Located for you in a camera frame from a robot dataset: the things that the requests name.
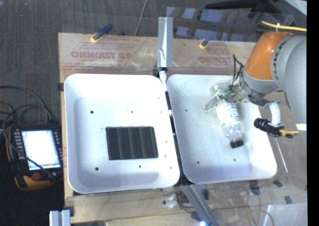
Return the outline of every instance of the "black cable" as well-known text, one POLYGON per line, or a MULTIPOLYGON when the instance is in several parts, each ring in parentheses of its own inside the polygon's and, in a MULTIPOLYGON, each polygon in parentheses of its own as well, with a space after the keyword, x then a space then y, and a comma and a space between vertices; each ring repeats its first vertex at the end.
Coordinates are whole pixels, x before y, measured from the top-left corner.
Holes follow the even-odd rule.
POLYGON ((0 111, 0 113, 2 113, 2 114, 11 114, 11 113, 5 112, 5 111, 0 111))
POLYGON ((230 89, 233 88, 235 81, 238 79, 238 77, 241 75, 244 65, 236 58, 235 54, 233 54, 233 63, 234 63, 234 73, 233 73, 233 79, 231 81, 231 84, 229 86, 230 89), (240 65, 238 72, 236 73, 236 63, 240 65))
POLYGON ((41 107, 43 109, 45 109, 45 111, 47 112, 47 108, 46 107, 43 107, 43 106, 40 106, 40 105, 24 105, 24 106, 20 106, 18 108, 16 108, 15 110, 13 110, 3 121, 3 124, 2 124, 2 132, 3 132, 3 136, 5 138, 5 140, 7 141, 7 144, 10 145, 10 147, 18 154, 18 156, 21 156, 25 159, 27 159, 28 161, 32 162, 34 165, 36 165, 37 167, 39 167, 50 179, 52 179, 54 181, 55 184, 58 185, 57 183, 57 180, 53 177, 53 175, 47 171, 46 169, 44 169, 41 165, 37 164, 35 161, 31 160, 29 157, 25 156, 25 155, 22 155, 19 153, 18 149, 11 143, 11 140, 10 138, 7 136, 6 134, 6 122, 7 120, 16 112, 18 111, 19 109, 21 108, 25 108, 25 107, 30 107, 30 106, 34 106, 34 107, 41 107))
POLYGON ((9 172, 9 166, 8 166, 8 160, 6 160, 6 154, 5 153, 5 143, 0 147, 0 180, 3 180, 4 177, 8 176, 9 172))
POLYGON ((10 112, 13 111, 13 107, 12 107, 9 103, 0 101, 0 104, 3 104, 3 105, 5 105, 5 106, 7 106, 7 107, 10 109, 10 112))
POLYGON ((0 89, 17 89, 17 90, 21 90, 21 91, 24 91, 24 92, 27 92, 27 93, 33 95, 34 97, 36 97, 39 100, 41 105, 46 109, 46 115, 47 115, 46 116, 46 121, 47 121, 47 117, 52 119, 51 112, 49 111, 49 109, 45 105, 44 101, 36 93, 34 93, 33 91, 30 91, 30 90, 24 89, 24 88, 20 88, 18 86, 9 86, 9 85, 0 86, 0 89))

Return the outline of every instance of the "clear plastic bottle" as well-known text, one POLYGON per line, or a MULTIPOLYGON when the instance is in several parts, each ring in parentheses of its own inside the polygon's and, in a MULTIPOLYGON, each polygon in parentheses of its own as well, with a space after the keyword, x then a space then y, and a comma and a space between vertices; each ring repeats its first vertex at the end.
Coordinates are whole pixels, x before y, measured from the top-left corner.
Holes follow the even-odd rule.
MULTIPOLYGON (((227 90, 228 83, 221 83, 212 87, 211 92, 217 92, 223 96, 223 91, 227 90)), ((239 117, 237 106, 224 101, 216 108, 219 124, 223 135, 230 141, 230 146, 236 148, 244 145, 243 125, 239 117)))

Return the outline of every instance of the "white plastic tray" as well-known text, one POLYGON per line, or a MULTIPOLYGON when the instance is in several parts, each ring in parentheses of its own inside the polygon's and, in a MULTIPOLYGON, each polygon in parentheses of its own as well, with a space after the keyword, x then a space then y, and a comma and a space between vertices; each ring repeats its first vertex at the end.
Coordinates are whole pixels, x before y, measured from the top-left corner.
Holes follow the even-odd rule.
POLYGON ((179 167, 162 83, 74 74, 64 83, 68 179, 82 194, 173 186, 179 167), (152 126, 158 158, 109 160, 106 127, 152 126))
POLYGON ((251 103, 238 104, 244 124, 244 146, 232 149, 223 136, 215 111, 203 108, 211 86, 230 76, 172 75, 167 81, 183 171, 196 184, 273 177, 277 164, 265 132, 253 125, 261 117, 251 103))

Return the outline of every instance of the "black grate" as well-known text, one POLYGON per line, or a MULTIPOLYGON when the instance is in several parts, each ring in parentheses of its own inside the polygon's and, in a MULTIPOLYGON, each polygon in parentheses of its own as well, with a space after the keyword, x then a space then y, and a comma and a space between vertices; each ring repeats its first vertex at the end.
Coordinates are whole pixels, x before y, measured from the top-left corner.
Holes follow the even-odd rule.
POLYGON ((158 158, 153 127, 106 127, 110 160, 158 158))

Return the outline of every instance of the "metal bracket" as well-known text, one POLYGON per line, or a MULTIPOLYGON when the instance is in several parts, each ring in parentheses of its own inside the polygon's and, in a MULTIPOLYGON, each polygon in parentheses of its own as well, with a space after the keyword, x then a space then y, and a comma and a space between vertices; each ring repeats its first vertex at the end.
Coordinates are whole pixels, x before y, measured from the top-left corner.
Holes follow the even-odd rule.
POLYGON ((201 220, 205 221, 208 225, 220 225, 214 211, 209 207, 203 197, 202 189, 198 185, 185 185, 181 186, 180 189, 185 193, 201 220))
POLYGON ((159 17, 158 68, 173 66, 173 18, 159 17))
POLYGON ((70 210, 50 211, 50 226, 71 226, 70 210))

